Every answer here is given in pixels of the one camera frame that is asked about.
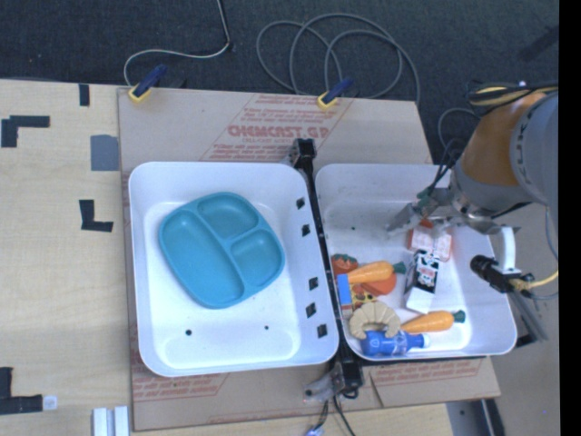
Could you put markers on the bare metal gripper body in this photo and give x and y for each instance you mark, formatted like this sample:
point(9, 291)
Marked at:
point(472, 216)

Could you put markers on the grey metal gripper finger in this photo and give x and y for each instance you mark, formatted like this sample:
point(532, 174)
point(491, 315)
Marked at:
point(405, 220)

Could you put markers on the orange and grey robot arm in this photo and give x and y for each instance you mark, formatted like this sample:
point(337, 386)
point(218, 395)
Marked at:
point(499, 152)

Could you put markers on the orange and white carton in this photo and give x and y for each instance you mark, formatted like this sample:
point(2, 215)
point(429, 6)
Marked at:
point(420, 239)

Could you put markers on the white plastic tray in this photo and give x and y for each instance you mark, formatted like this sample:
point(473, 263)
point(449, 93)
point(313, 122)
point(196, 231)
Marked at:
point(363, 198)
point(218, 348)

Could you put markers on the orange carrot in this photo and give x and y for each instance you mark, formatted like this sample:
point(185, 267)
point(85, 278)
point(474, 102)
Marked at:
point(429, 321)
point(372, 271)

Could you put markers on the black and white milk carton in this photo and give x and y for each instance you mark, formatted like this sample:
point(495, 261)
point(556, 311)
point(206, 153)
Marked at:
point(424, 284)

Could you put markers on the red round toy food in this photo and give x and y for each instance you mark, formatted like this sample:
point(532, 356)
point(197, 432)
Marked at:
point(386, 285)

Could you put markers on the red tomato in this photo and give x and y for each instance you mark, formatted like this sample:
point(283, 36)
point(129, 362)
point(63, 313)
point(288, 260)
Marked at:
point(341, 264)

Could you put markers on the thin black rod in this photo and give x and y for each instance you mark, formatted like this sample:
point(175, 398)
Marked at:
point(321, 239)

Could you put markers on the pizza slice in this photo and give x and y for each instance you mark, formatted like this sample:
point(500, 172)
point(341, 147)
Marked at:
point(363, 297)

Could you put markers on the blue yellow white packet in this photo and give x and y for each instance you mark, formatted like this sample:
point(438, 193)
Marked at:
point(344, 291)

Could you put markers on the beige croissant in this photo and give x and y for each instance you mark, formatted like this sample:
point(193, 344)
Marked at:
point(374, 314)

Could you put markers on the blue bottle white cap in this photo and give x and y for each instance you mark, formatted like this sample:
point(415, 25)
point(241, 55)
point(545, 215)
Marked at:
point(386, 345)

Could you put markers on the blue divided plate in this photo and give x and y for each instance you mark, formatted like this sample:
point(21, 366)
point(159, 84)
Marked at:
point(213, 252)

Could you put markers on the brown cardboard board red print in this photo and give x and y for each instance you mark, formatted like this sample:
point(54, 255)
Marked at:
point(190, 121)

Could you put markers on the black cylinder on white bracket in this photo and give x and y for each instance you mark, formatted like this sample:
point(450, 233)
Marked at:
point(495, 273)

